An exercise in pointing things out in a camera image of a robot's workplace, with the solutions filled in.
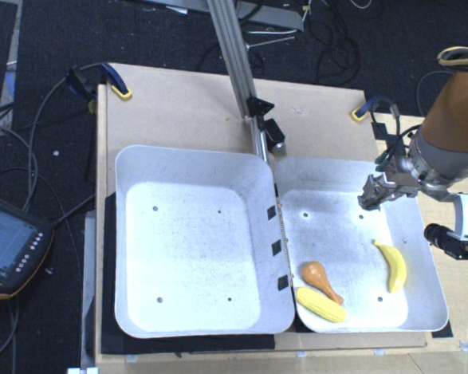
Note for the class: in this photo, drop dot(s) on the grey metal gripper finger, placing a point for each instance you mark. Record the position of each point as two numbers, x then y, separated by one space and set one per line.
376 205
364 201

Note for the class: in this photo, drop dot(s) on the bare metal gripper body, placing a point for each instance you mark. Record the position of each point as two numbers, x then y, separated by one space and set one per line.
403 179

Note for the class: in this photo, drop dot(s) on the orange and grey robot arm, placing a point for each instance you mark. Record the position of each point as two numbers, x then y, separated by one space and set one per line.
457 114

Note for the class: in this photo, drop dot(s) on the white plastic tray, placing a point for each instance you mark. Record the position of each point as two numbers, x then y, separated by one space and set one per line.
342 241
189 255

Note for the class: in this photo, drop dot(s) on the yellow banana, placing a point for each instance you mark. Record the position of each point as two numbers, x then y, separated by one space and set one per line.
397 267

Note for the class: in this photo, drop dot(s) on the orange chicken drumstick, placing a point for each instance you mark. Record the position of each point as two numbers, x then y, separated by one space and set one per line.
316 276

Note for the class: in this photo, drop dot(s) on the yellow corn cob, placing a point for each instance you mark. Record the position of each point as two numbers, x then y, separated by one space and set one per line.
321 305

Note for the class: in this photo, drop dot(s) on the flat pale wood board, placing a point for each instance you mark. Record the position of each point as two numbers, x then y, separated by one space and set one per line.
191 111

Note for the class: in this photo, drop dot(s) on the black cylinder on white bracket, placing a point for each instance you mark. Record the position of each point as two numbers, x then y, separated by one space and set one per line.
448 239

